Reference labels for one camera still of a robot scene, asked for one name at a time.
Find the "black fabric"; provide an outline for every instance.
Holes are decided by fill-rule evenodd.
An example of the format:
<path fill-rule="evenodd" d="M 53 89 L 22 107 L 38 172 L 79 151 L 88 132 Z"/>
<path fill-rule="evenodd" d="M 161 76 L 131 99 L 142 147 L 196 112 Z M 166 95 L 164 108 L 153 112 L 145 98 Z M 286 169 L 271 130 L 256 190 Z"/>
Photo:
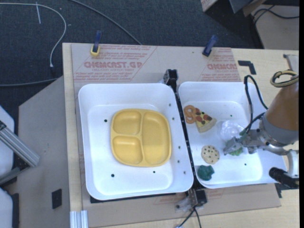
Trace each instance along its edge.
<path fill-rule="evenodd" d="M 205 13 L 200 0 L 78 0 L 122 25 L 143 45 L 204 47 L 212 35 L 217 47 L 262 48 L 252 30 L 252 19 L 234 14 L 229 0 L 218 0 Z M 288 5 L 299 6 L 299 0 Z M 115 24 L 68 0 L 0 0 L 39 3 L 62 14 L 67 31 L 62 42 L 137 44 Z M 282 0 L 271 0 L 280 5 Z M 0 85 L 51 79 L 50 52 L 64 25 L 54 12 L 34 6 L 0 5 Z M 63 74 L 61 43 L 53 54 L 55 77 Z M 18 122 L 18 106 L 48 84 L 0 87 L 0 105 Z"/>

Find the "table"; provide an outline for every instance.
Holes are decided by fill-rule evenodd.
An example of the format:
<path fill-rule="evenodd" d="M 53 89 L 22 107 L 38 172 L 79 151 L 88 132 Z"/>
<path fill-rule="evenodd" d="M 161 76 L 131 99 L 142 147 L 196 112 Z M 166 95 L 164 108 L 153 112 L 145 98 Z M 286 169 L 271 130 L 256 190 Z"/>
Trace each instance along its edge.
<path fill-rule="evenodd" d="M 257 75 L 254 77 L 259 85 L 264 102 L 270 105 L 278 92 L 278 88 L 270 85 L 269 80 L 272 75 L 280 70 L 289 68 L 287 60 L 283 57 L 287 55 L 298 55 L 298 51 L 287 50 L 264 50 L 264 49 L 232 49 L 235 61 L 251 61 Z M 72 52 L 71 43 L 63 43 L 64 61 L 64 85 L 66 103 L 66 134 L 67 134 L 67 155 L 69 173 L 69 196 L 70 210 L 81 211 L 82 192 L 80 184 L 80 169 L 77 143 L 75 99 L 73 86 Z M 237 64 L 241 79 L 249 74 L 249 68 Z M 298 149 L 298 142 L 291 146 Z M 225 214 L 201 216 L 200 220 L 204 228 L 230 228 L 230 227 L 299 227 L 299 190 L 286 190 L 282 192 L 282 206 L 279 208 L 259 209 L 242 212 L 232 212 Z M 155 227 L 175 227 L 183 221 L 183 218 L 162 221 L 153 221 L 137 224 L 121 225 L 120 228 L 155 228 Z M 185 228 L 198 227 L 197 218 L 191 217 L 184 225 Z"/>

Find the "robotic arm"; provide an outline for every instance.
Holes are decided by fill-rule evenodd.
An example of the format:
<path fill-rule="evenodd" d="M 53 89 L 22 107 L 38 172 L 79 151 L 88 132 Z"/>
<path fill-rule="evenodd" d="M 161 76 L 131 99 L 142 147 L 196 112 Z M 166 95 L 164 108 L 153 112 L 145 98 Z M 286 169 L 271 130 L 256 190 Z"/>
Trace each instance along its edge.
<path fill-rule="evenodd" d="M 291 78 L 276 83 L 281 75 L 290 75 Z M 281 90 L 267 111 L 260 116 L 259 128 L 240 133 L 240 138 L 233 137 L 228 141 L 224 154 L 246 147 L 249 153 L 263 149 L 274 154 L 287 155 L 288 172 L 273 167 L 269 175 L 288 188 L 299 188 L 298 151 L 287 151 L 283 148 L 299 140 L 299 75 L 291 70 L 280 71 L 274 74 L 270 83 Z"/>

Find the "yellow plate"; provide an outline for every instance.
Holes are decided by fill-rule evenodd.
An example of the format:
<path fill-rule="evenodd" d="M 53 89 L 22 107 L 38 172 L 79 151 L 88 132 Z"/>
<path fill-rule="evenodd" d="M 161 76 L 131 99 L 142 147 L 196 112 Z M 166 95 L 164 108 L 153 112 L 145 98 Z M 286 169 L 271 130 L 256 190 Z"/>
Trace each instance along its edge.
<path fill-rule="evenodd" d="M 120 163 L 142 167 L 163 165 L 171 156 L 168 120 L 156 111 L 121 110 L 112 119 L 111 147 Z"/>

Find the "toy pizza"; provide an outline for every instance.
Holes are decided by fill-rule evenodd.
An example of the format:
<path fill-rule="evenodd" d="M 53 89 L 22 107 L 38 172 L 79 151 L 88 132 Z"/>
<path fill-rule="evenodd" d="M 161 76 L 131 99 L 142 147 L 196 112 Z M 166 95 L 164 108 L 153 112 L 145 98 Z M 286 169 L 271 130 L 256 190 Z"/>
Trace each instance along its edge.
<path fill-rule="evenodd" d="M 202 112 L 200 109 L 188 105 L 184 108 L 184 115 L 186 123 L 192 124 L 196 123 L 198 131 L 200 133 L 206 132 L 210 128 L 212 128 L 217 120 L 214 117 Z"/>

